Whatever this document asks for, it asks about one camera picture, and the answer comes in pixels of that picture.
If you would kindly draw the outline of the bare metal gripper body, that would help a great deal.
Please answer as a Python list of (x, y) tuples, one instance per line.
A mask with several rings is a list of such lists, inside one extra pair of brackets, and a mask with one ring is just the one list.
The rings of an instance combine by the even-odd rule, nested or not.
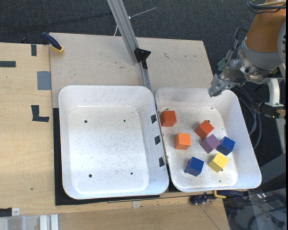
[(245, 82), (265, 84), (265, 79), (277, 72), (277, 68), (261, 69), (243, 57), (235, 59), (223, 58), (218, 63), (218, 76), (225, 86), (242, 86)]

